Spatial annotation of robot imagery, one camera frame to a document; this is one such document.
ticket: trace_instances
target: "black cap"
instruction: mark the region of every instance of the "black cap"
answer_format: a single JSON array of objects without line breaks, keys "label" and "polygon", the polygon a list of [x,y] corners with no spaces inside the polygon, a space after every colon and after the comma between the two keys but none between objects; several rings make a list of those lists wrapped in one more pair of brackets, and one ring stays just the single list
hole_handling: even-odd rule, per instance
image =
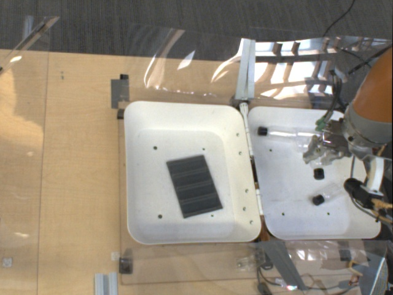
[{"label": "black cap", "polygon": [[322,180],[325,178],[325,172],[323,168],[315,168],[314,169],[314,178],[316,180]]},{"label": "black cap", "polygon": [[315,205],[320,205],[320,204],[322,204],[322,203],[324,203],[324,202],[325,202],[325,198],[324,198],[324,196],[321,195],[321,194],[316,195],[315,197],[313,197],[313,203],[314,203]]},{"label": "black cap", "polygon": [[259,127],[258,128],[258,135],[267,136],[268,135],[268,129],[265,128],[265,127]]}]

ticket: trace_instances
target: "wooden surface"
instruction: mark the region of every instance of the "wooden surface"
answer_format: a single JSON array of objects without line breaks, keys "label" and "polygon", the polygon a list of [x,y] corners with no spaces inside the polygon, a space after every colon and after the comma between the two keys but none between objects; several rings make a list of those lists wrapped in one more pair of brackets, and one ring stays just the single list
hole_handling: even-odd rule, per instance
[{"label": "wooden surface", "polygon": [[[95,273],[118,271],[119,263],[111,257],[113,252],[120,252],[120,226],[124,226],[120,223],[119,123],[117,110],[110,108],[111,79],[118,79],[121,73],[129,74],[130,84],[134,87],[131,98],[134,100],[184,99],[182,95],[165,91],[159,95],[155,91],[147,91],[144,88],[146,81],[149,87],[165,84],[168,89],[179,83],[184,88],[198,83],[204,92],[189,99],[200,103],[217,100],[211,95],[203,96],[214,86],[223,97],[218,103],[227,103],[236,85],[236,67],[211,85],[211,76],[220,63],[196,62],[198,69],[171,74],[170,71],[177,71],[179,61],[168,60],[155,63],[158,66],[164,64],[165,75],[157,74],[155,70],[146,77],[149,58],[50,53],[45,110],[46,76],[31,78],[31,71],[36,65],[39,62],[45,64],[44,54],[42,56],[41,61],[36,53],[30,59],[26,57],[22,70],[15,65],[7,75],[0,77],[2,83],[9,84],[8,92],[4,91],[4,86],[0,87],[2,98],[7,98],[0,100],[0,111],[10,111],[8,117],[19,124],[10,128],[0,123],[0,152],[17,161],[10,166],[9,160],[1,157],[1,179],[7,181],[8,188],[2,184],[0,191],[2,195],[12,194],[9,187],[16,184],[21,195],[29,192],[30,188],[34,188],[33,193],[36,194],[22,205],[20,199],[17,200],[15,206],[18,208],[12,208],[12,195],[0,202],[0,213],[12,219],[16,226],[22,226],[23,230],[18,232],[28,234],[30,239],[23,248],[18,248],[15,242],[21,236],[10,236],[7,223],[0,215],[1,246],[14,244],[12,248],[0,250],[0,255],[11,254],[25,262],[15,261],[12,268],[0,271],[0,293],[94,294]],[[11,72],[18,73],[18,83],[12,79]],[[12,90],[13,85],[14,88],[18,85],[17,93],[20,95]],[[31,91],[21,107],[23,93]],[[31,114],[33,119],[18,116],[15,110],[21,112],[23,108],[28,108],[23,115]],[[24,130],[28,131],[25,135],[21,134]],[[24,174],[20,173],[21,168],[24,168]],[[10,240],[8,245],[4,245],[4,239]],[[256,279],[120,284],[119,294],[257,294],[256,286]],[[347,294],[357,293],[354,290]]]}]

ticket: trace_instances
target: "gray carpet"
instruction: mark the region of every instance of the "gray carpet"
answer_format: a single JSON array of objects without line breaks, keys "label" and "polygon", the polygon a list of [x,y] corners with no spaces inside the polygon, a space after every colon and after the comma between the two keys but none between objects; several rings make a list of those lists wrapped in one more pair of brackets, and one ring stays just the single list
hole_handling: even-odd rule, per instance
[{"label": "gray carpet", "polygon": [[[2,23],[15,15],[59,15],[51,50],[126,55],[131,23],[252,37],[251,27],[320,34],[351,0],[0,0]],[[20,39],[0,27],[0,47]],[[332,33],[391,38],[392,0],[357,0]]]}]

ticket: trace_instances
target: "white tray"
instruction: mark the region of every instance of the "white tray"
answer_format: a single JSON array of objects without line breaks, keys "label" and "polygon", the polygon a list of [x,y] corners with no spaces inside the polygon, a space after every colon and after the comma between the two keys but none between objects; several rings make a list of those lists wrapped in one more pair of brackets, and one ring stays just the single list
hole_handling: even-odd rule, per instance
[{"label": "white tray", "polygon": [[[380,232],[380,223],[359,211],[348,195],[319,206],[310,200],[329,184],[342,185],[349,178],[351,159],[335,160],[324,167],[325,179],[315,180],[313,168],[303,162],[302,153],[294,144],[257,135],[259,126],[314,128],[315,121],[324,113],[315,109],[274,107],[256,107],[250,111],[251,140],[267,227],[283,240],[373,238]],[[338,120],[340,116],[335,113],[333,119]],[[361,162],[355,165],[354,177],[365,179]]]},{"label": "white tray", "polygon": [[[136,241],[247,242],[258,236],[261,222],[237,110],[137,101],[126,108],[124,123],[127,223]],[[183,218],[166,162],[196,155],[205,156],[223,208]]]}]

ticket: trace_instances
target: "black rectangular object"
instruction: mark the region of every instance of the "black rectangular object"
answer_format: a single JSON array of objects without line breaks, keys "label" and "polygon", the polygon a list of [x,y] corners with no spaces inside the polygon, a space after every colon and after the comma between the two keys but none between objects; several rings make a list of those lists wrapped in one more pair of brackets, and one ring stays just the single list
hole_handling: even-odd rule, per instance
[{"label": "black rectangular object", "polygon": [[203,155],[166,163],[184,218],[222,209]]}]

